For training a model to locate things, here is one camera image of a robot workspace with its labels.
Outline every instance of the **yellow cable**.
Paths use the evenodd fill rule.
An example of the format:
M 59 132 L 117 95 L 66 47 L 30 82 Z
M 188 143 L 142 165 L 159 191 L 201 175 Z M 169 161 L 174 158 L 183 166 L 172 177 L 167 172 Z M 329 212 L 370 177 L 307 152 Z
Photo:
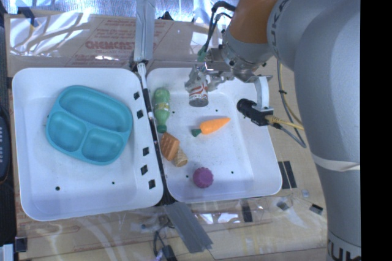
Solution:
M 281 91 L 283 91 L 284 88 L 283 88 L 283 78 L 282 78 L 282 63 L 280 63 L 280 66 L 279 66 L 279 75 L 281 76 L 281 87 L 282 87 L 282 90 L 281 90 Z M 295 115 L 295 113 L 293 112 L 293 110 L 292 110 L 292 109 L 290 108 L 290 106 L 288 105 L 288 102 L 287 102 L 287 99 L 286 99 L 286 95 L 285 95 L 284 93 L 282 93 L 282 95 L 283 95 L 283 101 L 284 101 L 284 103 L 285 103 L 287 109 L 289 110 L 289 112 L 291 113 L 291 115 L 293 116 L 293 118 L 294 118 L 297 122 L 299 122 L 299 123 L 302 125 L 302 121 Z
M 267 120 L 267 121 L 269 121 L 270 123 L 272 123 L 272 124 L 285 124 L 285 125 L 288 125 L 288 126 L 292 126 L 292 127 L 294 127 L 294 128 L 297 128 L 297 129 L 301 129 L 302 131 L 304 130 L 304 127 L 303 126 L 300 126 L 300 125 L 296 125 L 296 124 L 293 124 L 293 123 L 290 123 L 290 122 L 288 122 L 288 121 L 284 121 L 284 120 L 282 120 L 282 119 L 280 119 L 280 118 L 278 118 L 278 117 L 276 117 L 276 116 L 274 116 L 274 115 L 267 115 L 267 116 L 265 116 L 265 119 Z

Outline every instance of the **black cable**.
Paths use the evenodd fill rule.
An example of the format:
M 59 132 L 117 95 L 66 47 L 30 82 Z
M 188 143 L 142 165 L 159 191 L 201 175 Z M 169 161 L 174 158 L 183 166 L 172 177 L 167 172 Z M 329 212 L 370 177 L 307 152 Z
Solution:
M 171 220 L 168 220 L 164 225 L 162 225 L 161 227 L 159 227 L 158 230 L 155 231 L 154 233 L 154 240 L 153 240 L 153 251 L 154 251 L 154 255 L 157 256 L 158 255 L 158 250 L 157 250 L 157 240 L 159 239 L 160 243 L 162 244 L 162 247 L 166 247 L 164 241 L 162 240 L 162 238 L 159 235 L 159 232 L 164 229 L 165 227 L 169 227 L 170 229 L 174 229 L 175 227 L 173 226 Z
M 281 130 L 284 131 L 287 135 L 289 135 L 292 139 L 294 139 L 300 146 L 302 146 L 303 148 L 306 148 L 306 144 L 303 142 L 303 140 L 298 139 L 297 137 L 295 137 L 291 132 L 289 132 L 286 128 L 281 127 Z
M 209 19 L 207 41 L 206 41 L 206 43 L 204 44 L 205 50 L 208 49 L 208 45 L 209 45 L 209 42 L 210 42 L 210 40 L 211 40 L 211 38 L 212 38 L 212 36 L 213 36 L 213 34 L 214 34 L 214 30 L 215 30 L 217 21 L 220 19 L 221 15 L 225 15 L 225 16 L 231 18 L 231 16 L 230 16 L 229 14 L 222 12 L 222 13 L 218 14 L 219 18 L 217 18 L 217 19 L 215 20 L 215 23 L 214 23 L 214 16 L 215 16 L 215 13 L 216 13 L 216 11 L 218 10 L 218 8 L 220 8 L 220 7 L 223 7 L 223 8 L 225 8 L 225 9 L 227 9 L 227 10 L 232 11 L 232 12 L 234 12 L 235 9 L 236 9 L 235 6 L 229 4 L 228 2 L 225 2 L 225 1 L 217 1 L 217 2 L 213 5 L 213 8 L 211 9 L 211 18 Z

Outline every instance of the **clear plastic sheet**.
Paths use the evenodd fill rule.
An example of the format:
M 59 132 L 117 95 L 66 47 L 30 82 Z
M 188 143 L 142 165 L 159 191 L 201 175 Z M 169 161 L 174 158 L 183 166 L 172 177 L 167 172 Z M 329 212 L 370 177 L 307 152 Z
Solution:
M 236 0 L 226 1 L 236 4 Z M 110 3 L 111 8 L 116 7 L 115 12 L 105 10 L 105 3 Z M 192 11 L 187 12 L 181 8 L 181 0 L 178 3 L 178 7 L 169 11 L 174 20 L 156 20 L 154 61 L 149 70 L 173 65 L 190 67 L 205 43 L 211 2 L 194 0 Z M 12 31 L 16 31 L 7 42 L 10 77 L 25 67 L 129 68 L 136 0 L 10 0 L 7 4 L 10 13 L 16 13 L 17 7 L 25 5 L 35 16 L 33 23 L 25 16 L 10 16 L 9 25 L 12 25 Z M 161 16 L 164 12 L 160 7 L 157 14 Z M 100 31 L 100 26 L 105 23 L 107 29 Z M 219 29 L 224 29 L 228 23 L 228 19 L 222 18 Z M 43 35 L 47 36 L 45 40 L 42 40 Z M 210 44 L 217 46 L 219 43 L 220 35 L 216 29 Z M 273 62 L 262 71 L 276 76 Z M 296 103 L 292 95 L 292 73 L 285 72 L 284 78 L 288 97 Z M 280 95 L 277 92 L 272 94 L 278 90 L 277 80 L 272 79 L 270 84 L 271 106 L 276 108 L 278 116 L 283 116 Z M 27 240 L 27 250 L 19 253 L 20 260 L 155 260 L 155 252 L 159 252 L 162 243 L 173 248 L 178 260 L 222 260 L 260 255 L 270 258 L 265 260 L 280 260 L 282 254 L 286 260 L 296 260 L 290 259 L 289 253 L 292 252 L 292 258 L 295 258 L 295 252 L 308 251 L 304 254 L 307 255 L 311 250 L 317 250 L 319 260 L 323 260 L 326 248 L 325 202 L 310 152 L 278 130 L 271 129 L 270 133 L 277 160 L 286 175 L 289 168 L 285 165 L 291 163 L 295 184 L 287 175 L 287 184 L 276 195 L 189 204 L 213 241 L 211 249 L 199 254 L 187 251 L 161 206 L 58 221 L 32 220 L 20 205 L 14 153 L 17 237 Z

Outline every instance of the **teal plastic plate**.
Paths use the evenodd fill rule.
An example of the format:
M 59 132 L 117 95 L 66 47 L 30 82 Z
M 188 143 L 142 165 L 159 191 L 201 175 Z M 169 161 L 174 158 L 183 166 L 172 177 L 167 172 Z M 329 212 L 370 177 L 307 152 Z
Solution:
M 132 113 L 121 101 L 89 87 L 70 86 L 51 109 L 46 136 L 69 156 L 107 165 L 120 157 L 132 125 Z

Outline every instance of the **white plastic tray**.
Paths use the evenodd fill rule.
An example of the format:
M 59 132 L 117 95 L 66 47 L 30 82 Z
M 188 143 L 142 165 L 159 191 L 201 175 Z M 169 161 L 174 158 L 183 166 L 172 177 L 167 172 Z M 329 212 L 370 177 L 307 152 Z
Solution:
M 188 163 L 175 167 L 162 158 L 168 190 L 180 202 L 195 203 L 261 197 L 277 193 L 282 176 L 277 164 L 268 126 L 258 127 L 237 111 L 237 102 L 256 102 L 252 83 L 227 81 L 208 94 L 209 104 L 195 108 L 188 103 L 184 88 L 190 69 L 160 68 L 147 76 L 151 95 L 155 89 L 170 91 L 170 117 L 167 131 L 180 140 Z M 230 122 L 217 132 L 193 137 L 190 130 L 209 118 L 228 116 Z M 200 189 L 192 181 L 198 167 L 208 167 L 214 175 L 210 187 Z
M 80 161 L 54 149 L 46 139 L 47 116 L 59 93 L 71 85 L 98 89 L 131 109 L 134 126 L 113 163 Z M 12 91 L 21 205 L 28 216 L 38 221 L 74 218 L 146 208 L 162 198 L 140 81 L 131 71 L 28 68 L 14 76 Z

